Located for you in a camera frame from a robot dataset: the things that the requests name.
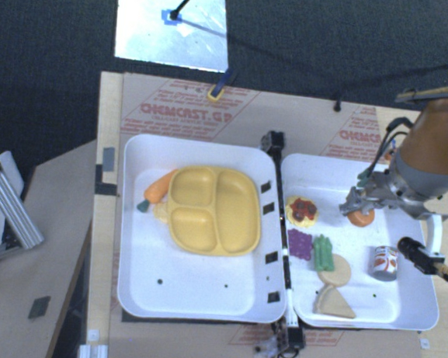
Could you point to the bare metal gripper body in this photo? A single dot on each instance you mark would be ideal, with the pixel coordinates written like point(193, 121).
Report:
point(396, 195)

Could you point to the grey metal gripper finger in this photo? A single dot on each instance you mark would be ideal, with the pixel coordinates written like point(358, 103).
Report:
point(367, 208)
point(352, 201)

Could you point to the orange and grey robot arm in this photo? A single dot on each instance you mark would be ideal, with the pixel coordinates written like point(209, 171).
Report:
point(429, 145)

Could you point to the orange round slice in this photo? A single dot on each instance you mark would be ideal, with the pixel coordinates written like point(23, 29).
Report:
point(362, 219)

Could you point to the small orange and white can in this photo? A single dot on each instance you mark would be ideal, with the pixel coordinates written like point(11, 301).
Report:
point(385, 263)

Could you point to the green asparagus bundle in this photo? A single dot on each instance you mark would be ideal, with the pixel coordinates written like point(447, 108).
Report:
point(323, 253)

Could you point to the purple grapes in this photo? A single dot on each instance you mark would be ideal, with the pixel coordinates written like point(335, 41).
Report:
point(299, 244)

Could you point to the round tan bread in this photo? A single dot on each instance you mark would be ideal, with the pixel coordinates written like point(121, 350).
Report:
point(338, 272)

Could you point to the thin black and white rod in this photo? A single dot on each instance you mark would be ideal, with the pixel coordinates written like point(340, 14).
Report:
point(284, 226)

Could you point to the tan wedge-shaped bread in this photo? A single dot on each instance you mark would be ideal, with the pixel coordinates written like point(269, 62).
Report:
point(334, 303)

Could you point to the white plastic tray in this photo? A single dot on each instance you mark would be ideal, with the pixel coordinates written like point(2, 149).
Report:
point(198, 289)
point(392, 306)

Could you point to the yellow divided plate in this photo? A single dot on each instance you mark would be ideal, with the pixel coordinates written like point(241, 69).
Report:
point(217, 212)

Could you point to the brown cardboard board red print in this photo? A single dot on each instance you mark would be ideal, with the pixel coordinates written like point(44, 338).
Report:
point(199, 110)

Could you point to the pale yellow biscuit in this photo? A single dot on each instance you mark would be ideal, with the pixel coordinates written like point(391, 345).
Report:
point(161, 212)

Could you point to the orange carrot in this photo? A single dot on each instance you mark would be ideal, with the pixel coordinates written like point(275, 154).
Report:
point(159, 188)

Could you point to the black cylinder on white bracket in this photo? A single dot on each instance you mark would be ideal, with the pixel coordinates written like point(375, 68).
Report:
point(416, 251)

